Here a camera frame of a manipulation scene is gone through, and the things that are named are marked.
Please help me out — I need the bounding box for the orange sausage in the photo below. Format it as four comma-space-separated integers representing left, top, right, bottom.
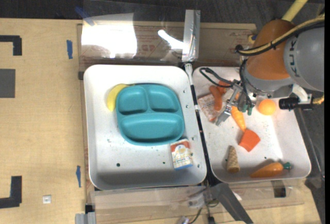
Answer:
216, 79, 233, 94
209, 85, 223, 111

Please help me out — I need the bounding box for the orange ball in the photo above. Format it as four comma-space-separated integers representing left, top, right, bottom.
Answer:
257, 99, 277, 116

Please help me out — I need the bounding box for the white plastic tray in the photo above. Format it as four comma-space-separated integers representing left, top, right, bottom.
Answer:
82, 63, 208, 191
192, 66, 312, 184

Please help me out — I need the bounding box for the small orange carrot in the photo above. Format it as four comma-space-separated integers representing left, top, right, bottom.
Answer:
230, 105, 247, 133

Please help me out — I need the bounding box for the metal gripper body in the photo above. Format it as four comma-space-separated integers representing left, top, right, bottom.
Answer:
231, 79, 258, 113

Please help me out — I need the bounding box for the blue divided plate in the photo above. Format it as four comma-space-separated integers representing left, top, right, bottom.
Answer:
115, 83, 186, 147

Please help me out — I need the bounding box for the orange carrot with green top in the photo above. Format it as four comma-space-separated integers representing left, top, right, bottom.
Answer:
250, 161, 293, 179

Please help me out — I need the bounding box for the black cylinder on white bracket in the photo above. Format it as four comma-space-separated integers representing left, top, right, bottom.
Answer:
278, 84, 315, 111

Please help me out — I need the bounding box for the tan ice cream cone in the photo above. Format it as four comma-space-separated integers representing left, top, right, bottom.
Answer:
225, 145, 241, 173

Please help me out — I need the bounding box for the thin black and white rod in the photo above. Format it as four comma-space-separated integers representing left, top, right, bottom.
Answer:
184, 62, 215, 187

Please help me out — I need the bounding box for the white and orange carton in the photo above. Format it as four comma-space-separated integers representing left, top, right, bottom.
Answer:
170, 138, 194, 171

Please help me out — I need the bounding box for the yellow banana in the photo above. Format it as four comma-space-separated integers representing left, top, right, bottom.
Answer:
106, 83, 133, 113

